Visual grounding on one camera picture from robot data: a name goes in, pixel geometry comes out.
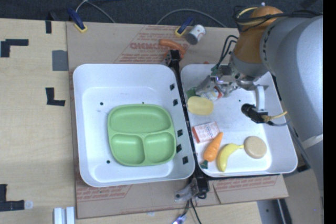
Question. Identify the pale yellow oval toy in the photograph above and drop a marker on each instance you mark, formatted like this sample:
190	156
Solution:
199	106

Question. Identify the beige round biscuit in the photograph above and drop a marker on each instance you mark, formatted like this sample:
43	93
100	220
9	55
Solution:
255	147

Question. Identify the orange carrot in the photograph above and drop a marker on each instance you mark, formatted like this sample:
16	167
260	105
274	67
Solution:
213	148

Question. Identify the orange sausage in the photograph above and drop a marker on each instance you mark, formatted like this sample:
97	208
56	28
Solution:
172	44

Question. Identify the orange and white carton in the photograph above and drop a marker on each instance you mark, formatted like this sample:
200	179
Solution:
206	131

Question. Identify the white plastic tray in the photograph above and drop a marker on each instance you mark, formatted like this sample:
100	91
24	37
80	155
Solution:
126	181
236	123

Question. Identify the yellow banana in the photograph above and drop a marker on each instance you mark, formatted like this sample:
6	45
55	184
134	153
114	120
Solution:
223	157

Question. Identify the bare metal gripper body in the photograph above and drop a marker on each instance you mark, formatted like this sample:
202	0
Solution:
227	76

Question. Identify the white and red packet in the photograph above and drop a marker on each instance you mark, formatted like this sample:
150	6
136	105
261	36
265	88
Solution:
213	94

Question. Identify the green divided plate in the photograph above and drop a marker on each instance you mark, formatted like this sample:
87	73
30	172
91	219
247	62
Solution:
136	136

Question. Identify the green toy vegetable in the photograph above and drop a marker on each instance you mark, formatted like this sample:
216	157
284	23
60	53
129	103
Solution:
191	92

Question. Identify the thin black rod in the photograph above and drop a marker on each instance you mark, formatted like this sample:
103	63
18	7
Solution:
187	118

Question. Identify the white small can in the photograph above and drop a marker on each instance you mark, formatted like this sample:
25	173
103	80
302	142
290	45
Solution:
195	33

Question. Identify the brown cardboard board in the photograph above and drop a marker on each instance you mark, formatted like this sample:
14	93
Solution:
105	44

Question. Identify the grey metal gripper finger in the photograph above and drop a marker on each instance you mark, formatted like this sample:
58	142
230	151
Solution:
206	85
229	90

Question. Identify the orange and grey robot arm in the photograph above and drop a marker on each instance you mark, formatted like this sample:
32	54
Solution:
294	60

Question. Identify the black cylinder on white bracket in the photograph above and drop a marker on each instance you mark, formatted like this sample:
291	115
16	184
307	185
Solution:
252	112

